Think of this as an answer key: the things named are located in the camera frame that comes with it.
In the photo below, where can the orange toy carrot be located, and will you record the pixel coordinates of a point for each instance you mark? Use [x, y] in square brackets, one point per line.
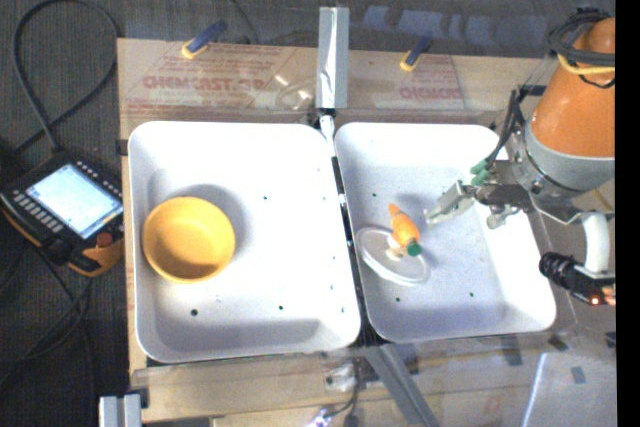
[404, 227]

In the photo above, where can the brown cardboard board, red print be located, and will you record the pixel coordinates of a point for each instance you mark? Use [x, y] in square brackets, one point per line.
[210, 80]

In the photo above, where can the white plastic tray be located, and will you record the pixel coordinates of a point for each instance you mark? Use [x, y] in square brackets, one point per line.
[450, 275]
[280, 240]

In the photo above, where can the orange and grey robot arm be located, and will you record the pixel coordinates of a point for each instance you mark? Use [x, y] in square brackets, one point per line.
[575, 115]

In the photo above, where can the black cylinder on white bracket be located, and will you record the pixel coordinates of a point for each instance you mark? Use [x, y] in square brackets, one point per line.
[595, 240]

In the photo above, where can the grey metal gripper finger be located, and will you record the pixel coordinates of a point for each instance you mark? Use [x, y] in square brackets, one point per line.
[452, 195]
[445, 214]

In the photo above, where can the yellow bowl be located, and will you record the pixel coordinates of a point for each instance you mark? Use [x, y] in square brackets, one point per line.
[187, 240]

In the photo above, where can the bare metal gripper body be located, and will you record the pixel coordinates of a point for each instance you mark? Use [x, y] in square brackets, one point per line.
[505, 197]

